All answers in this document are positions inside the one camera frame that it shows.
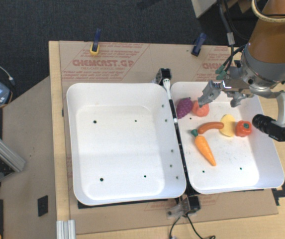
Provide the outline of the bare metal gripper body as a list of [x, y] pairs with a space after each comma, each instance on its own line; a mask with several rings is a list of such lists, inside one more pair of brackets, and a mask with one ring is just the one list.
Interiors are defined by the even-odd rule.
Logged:
[[285, 81], [285, 63], [240, 64], [222, 70], [222, 91], [230, 98], [277, 98], [272, 89]]

